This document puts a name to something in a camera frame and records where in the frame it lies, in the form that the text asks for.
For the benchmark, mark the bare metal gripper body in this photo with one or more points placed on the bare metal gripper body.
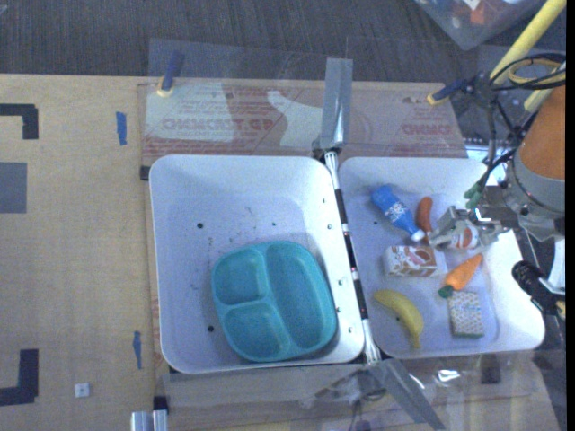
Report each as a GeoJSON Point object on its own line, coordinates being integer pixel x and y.
{"type": "Point", "coordinates": [496, 207]}

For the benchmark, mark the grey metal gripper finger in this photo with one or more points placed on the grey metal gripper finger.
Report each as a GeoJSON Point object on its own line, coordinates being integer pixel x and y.
{"type": "Point", "coordinates": [490, 231]}
{"type": "Point", "coordinates": [451, 220]}

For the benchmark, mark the red and white can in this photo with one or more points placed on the red and white can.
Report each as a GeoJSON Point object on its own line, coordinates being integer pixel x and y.
{"type": "Point", "coordinates": [467, 238]}

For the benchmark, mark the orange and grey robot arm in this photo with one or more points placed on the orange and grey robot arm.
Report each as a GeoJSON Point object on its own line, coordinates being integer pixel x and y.
{"type": "Point", "coordinates": [541, 142]}

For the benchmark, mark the brown sausage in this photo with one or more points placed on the brown sausage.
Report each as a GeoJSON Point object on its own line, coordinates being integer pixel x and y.
{"type": "Point", "coordinates": [424, 213]}

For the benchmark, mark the orange carrot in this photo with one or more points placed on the orange carrot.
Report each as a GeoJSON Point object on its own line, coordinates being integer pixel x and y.
{"type": "Point", "coordinates": [462, 274]}

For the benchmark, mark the blue bottle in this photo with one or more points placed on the blue bottle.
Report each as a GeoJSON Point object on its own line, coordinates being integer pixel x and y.
{"type": "Point", "coordinates": [395, 211]}

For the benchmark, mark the white and orange carton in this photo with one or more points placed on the white and orange carton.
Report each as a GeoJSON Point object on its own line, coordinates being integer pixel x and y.
{"type": "Point", "coordinates": [411, 261]}

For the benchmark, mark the white patterned packet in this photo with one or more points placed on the white patterned packet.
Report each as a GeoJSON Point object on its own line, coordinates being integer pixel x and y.
{"type": "Point", "coordinates": [466, 314]}

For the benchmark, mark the white plastic tray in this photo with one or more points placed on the white plastic tray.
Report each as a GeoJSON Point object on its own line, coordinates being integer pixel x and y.
{"type": "Point", "coordinates": [507, 321]}
{"type": "Point", "coordinates": [224, 204]}

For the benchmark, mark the yellow banana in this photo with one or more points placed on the yellow banana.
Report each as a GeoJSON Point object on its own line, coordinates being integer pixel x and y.
{"type": "Point", "coordinates": [404, 312]}

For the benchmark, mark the green divided plate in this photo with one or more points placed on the green divided plate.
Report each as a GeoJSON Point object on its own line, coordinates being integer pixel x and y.
{"type": "Point", "coordinates": [278, 299]}

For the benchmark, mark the clear plastic storage box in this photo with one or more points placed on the clear plastic storage box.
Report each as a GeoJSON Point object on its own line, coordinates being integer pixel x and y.
{"type": "Point", "coordinates": [476, 7]}

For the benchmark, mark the brown cardboard board red print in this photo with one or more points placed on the brown cardboard board red print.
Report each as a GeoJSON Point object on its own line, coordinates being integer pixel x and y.
{"type": "Point", "coordinates": [251, 119]}

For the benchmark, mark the small white square block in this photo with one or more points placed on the small white square block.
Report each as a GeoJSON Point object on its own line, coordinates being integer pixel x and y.
{"type": "Point", "coordinates": [82, 389]}

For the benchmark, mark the black cylinder on white bracket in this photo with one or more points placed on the black cylinder on white bracket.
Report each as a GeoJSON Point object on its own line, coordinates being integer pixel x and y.
{"type": "Point", "coordinates": [534, 283]}

